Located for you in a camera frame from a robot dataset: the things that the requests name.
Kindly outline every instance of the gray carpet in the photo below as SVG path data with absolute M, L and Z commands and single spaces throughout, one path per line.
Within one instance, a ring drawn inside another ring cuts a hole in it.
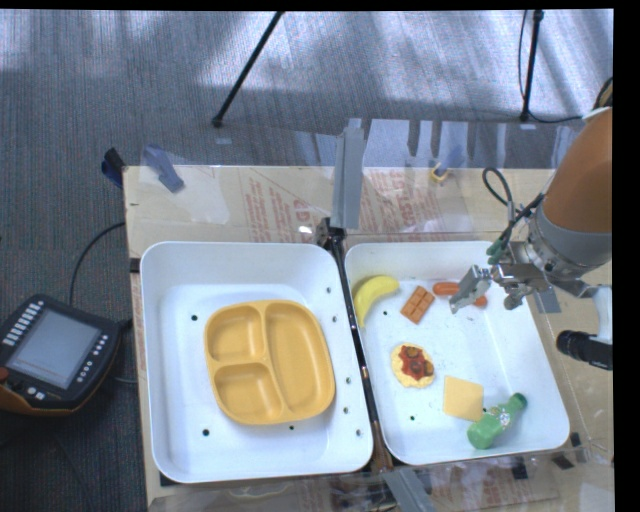
M 83 249 L 123 220 L 122 191 L 101 173 L 111 147 L 128 164 L 149 142 L 185 162 L 301 164 L 313 162 L 274 139 L 335 136 L 352 118 L 517 126 L 523 14 L 289 12 L 218 131 L 272 12 L 0 10 L 0 319 L 34 293 L 67 300 Z M 612 75 L 612 9 L 545 10 L 529 122 L 586 114 Z M 535 161 L 548 149 L 509 151 Z M 115 229 L 84 259 L 75 305 L 130 318 L 128 271 Z M 112 375 L 135 375 L 131 332 Z M 29 427 L 0 447 L 1 510 L 146 509 L 135 385 L 109 379 L 78 413 Z

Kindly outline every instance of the yellow plate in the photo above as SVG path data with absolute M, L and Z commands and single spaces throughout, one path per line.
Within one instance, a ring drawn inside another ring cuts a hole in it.
M 323 412 L 335 395 L 329 349 L 315 315 L 288 300 L 243 302 L 207 320 L 205 358 L 213 393 L 247 425 Z

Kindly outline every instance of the toy pizza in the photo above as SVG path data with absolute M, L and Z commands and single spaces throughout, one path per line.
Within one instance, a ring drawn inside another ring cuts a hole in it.
M 406 388 L 424 388 L 435 378 L 431 356 L 413 343 L 402 343 L 391 351 L 391 369 Z

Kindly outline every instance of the bottle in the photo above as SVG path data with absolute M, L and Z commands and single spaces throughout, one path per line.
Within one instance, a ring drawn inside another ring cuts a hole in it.
M 482 415 L 467 429 L 471 444 L 479 449 L 490 448 L 496 437 L 507 430 L 516 418 L 518 411 L 527 406 L 527 399 L 521 393 L 514 393 L 506 403 L 498 404 Z

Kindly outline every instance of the toy banana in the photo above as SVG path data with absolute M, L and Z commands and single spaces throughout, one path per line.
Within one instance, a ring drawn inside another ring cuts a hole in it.
M 373 276 L 363 282 L 353 297 L 353 307 L 358 325 L 364 327 L 364 319 L 374 302 L 396 291 L 399 286 L 400 283 L 397 279 L 386 275 Z

